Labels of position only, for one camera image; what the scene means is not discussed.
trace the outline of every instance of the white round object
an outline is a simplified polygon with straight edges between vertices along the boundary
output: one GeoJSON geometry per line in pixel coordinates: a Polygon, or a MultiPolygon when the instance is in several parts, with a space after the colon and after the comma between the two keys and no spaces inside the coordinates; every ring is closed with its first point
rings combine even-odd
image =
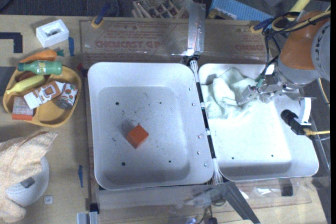
{"type": "Polygon", "coordinates": [[[41,158],[42,172],[32,176],[35,183],[25,188],[21,183],[6,190],[8,197],[22,207],[35,203],[46,191],[49,183],[49,164],[46,157],[41,158]]]}

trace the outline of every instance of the crumpled towel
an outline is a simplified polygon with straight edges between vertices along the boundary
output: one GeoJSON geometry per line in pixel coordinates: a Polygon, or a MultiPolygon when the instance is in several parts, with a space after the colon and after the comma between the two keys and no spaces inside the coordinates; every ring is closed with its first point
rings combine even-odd
{"type": "Polygon", "coordinates": [[[47,153],[57,132],[39,132],[0,143],[0,219],[16,222],[26,210],[6,195],[6,189],[42,171],[41,158],[47,153]]]}
{"type": "Polygon", "coordinates": [[[258,100],[238,106],[237,99],[248,85],[256,83],[245,78],[236,68],[226,70],[210,85],[202,85],[202,94],[209,119],[239,120],[251,111],[258,100]]]}

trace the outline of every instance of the orange cube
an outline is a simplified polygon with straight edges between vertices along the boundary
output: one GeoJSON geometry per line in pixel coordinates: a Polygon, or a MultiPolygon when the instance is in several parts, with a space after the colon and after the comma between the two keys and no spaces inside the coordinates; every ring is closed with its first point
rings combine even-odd
{"type": "Polygon", "coordinates": [[[138,148],[147,139],[148,135],[148,132],[138,124],[128,133],[126,139],[134,148],[138,148]]]}

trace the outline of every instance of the wooden table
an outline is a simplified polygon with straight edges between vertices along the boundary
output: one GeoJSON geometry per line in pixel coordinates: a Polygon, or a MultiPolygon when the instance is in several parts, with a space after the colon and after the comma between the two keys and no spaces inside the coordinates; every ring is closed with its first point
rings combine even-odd
{"type": "MultiPolygon", "coordinates": [[[[76,69],[77,65],[81,63],[79,20],[88,19],[85,17],[1,15],[0,31],[20,32],[23,36],[23,53],[13,53],[12,40],[0,40],[0,66],[16,67],[20,59],[31,55],[33,52],[42,50],[43,48],[35,34],[36,27],[57,19],[63,20],[69,29],[70,37],[75,41],[75,56],[70,56],[67,41],[56,44],[51,49],[63,49],[66,54],[65,57],[61,58],[63,64],[76,69]]],[[[35,204],[26,208],[26,217],[24,220],[18,222],[19,224],[77,223],[77,213],[87,212],[88,210],[91,190],[89,187],[88,130],[84,91],[79,98],[77,107],[70,120],[57,128],[59,135],[46,155],[50,166],[50,181],[44,195],[52,195],[53,203],[51,205],[44,205],[44,199],[41,197],[35,204]],[[83,187],[80,186],[78,177],[79,165],[83,167],[83,187]]],[[[0,128],[0,142],[19,136],[32,135],[41,130],[50,130],[49,128],[26,122],[13,121],[2,106],[0,108],[0,128]]],[[[301,202],[300,204],[291,206],[255,209],[255,213],[262,223],[327,223],[319,197],[315,188],[310,183],[310,179],[303,179],[298,182],[300,182],[301,189],[305,190],[305,195],[310,197],[305,200],[308,203],[301,202]]],[[[248,200],[248,202],[251,202],[252,208],[258,207],[254,201],[248,200]]],[[[120,215],[125,215],[128,209],[120,209],[118,212],[120,215]]],[[[240,220],[238,214],[231,210],[226,210],[225,212],[223,209],[216,208],[214,209],[214,216],[218,218],[218,223],[251,223],[250,221],[240,220]]],[[[155,217],[151,218],[151,220],[141,220],[132,217],[129,223],[134,223],[134,221],[136,223],[167,223],[164,217],[160,217],[160,220],[155,219],[155,217]]]]}

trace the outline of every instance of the beige cloth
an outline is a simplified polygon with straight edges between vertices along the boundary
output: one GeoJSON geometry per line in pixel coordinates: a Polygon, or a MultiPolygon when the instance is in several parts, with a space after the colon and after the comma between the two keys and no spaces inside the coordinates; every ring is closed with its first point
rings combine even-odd
{"type": "Polygon", "coordinates": [[[39,132],[30,137],[0,143],[0,218],[16,222],[26,210],[10,200],[6,189],[42,171],[41,158],[47,153],[57,132],[39,132]]]}

